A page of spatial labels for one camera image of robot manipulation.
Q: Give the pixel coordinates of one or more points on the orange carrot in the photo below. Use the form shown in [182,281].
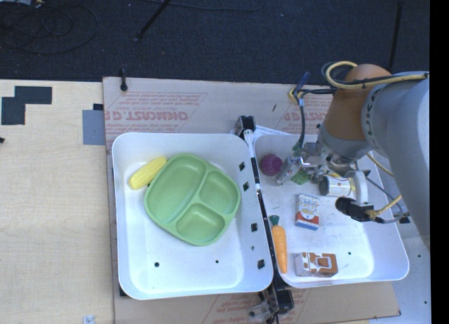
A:
[280,243]

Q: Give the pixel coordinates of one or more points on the yellow corn cob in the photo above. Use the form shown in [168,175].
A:
[146,173]

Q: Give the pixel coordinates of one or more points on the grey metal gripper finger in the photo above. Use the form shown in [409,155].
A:
[288,169]
[318,174]

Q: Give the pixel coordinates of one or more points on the purple round toy fruit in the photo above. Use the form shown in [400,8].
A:
[271,165]

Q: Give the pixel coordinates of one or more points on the black cylinder on white bracket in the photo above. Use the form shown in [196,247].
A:
[361,189]

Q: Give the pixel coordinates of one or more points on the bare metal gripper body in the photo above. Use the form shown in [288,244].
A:
[321,156]

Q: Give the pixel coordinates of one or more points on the thin black and white rod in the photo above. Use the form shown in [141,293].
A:
[255,172]

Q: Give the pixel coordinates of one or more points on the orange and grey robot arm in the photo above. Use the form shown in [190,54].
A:
[396,119]

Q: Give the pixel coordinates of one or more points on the green divided plate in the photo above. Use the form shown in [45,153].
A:
[189,196]

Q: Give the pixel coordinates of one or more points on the green leafy toy vegetable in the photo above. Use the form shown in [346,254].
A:
[301,177]

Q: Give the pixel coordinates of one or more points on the white plastic tray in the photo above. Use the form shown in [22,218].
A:
[336,242]
[175,270]

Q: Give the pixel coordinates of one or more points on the white printed paper sheet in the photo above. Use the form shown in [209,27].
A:
[270,130]

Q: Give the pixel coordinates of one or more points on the blue and orange carton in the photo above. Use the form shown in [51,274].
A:
[307,212]

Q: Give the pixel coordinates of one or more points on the brown cardboard board red print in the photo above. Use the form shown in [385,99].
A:
[210,112]

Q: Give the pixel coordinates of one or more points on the white and yellow can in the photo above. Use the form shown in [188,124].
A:
[339,186]

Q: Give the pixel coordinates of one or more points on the brown and white carton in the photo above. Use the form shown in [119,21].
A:
[317,263]

